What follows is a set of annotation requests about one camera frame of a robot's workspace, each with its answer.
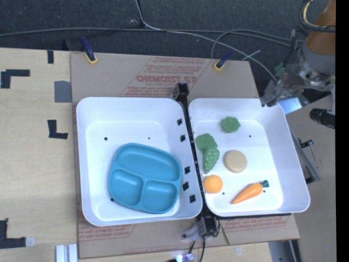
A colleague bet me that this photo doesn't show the green grapes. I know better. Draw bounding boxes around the green grapes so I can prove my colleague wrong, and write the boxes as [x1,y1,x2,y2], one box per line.
[195,133,220,175]

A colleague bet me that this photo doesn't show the orange carrot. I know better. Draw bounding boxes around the orange carrot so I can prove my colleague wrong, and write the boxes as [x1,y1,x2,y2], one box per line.
[231,180,270,205]

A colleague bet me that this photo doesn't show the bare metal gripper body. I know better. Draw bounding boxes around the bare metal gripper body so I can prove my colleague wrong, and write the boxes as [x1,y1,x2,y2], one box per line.
[274,61,336,97]

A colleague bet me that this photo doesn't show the white plastic tray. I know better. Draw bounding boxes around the white plastic tray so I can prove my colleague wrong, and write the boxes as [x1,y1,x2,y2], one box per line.
[188,97,311,218]
[75,96,204,227]

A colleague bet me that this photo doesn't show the thin black rod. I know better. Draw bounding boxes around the thin black rod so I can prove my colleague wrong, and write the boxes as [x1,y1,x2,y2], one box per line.
[182,96,210,220]

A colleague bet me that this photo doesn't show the orange round fruit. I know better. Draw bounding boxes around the orange round fruit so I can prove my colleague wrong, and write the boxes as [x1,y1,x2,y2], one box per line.
[203,174,224,194]

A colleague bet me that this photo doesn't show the black cylinder on white bracket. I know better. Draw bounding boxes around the black cylinder on white bracket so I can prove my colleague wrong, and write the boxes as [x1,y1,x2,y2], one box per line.
[309,83,336,130]

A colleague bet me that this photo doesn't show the blue divided plate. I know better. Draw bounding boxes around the blue divided plate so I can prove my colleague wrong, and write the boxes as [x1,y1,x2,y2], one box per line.
[107,142,183,215]

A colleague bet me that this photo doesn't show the black block with thin wires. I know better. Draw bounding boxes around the black block with thin wires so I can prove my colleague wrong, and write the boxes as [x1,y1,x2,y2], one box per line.
[170,82,190,102]
[200,216,220,237]

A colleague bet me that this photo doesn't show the brown cardboard board red print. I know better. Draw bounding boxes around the brown cardboard board red print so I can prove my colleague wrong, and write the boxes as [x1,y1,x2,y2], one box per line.
[69,52,301,259]

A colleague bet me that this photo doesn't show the green broccoli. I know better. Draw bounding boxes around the green broccoli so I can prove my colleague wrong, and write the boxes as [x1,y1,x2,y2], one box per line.
[220,116,242,134]

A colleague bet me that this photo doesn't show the beige round biscuit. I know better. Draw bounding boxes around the beige round biscuit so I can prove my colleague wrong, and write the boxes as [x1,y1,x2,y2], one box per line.
[222,150,248,174]

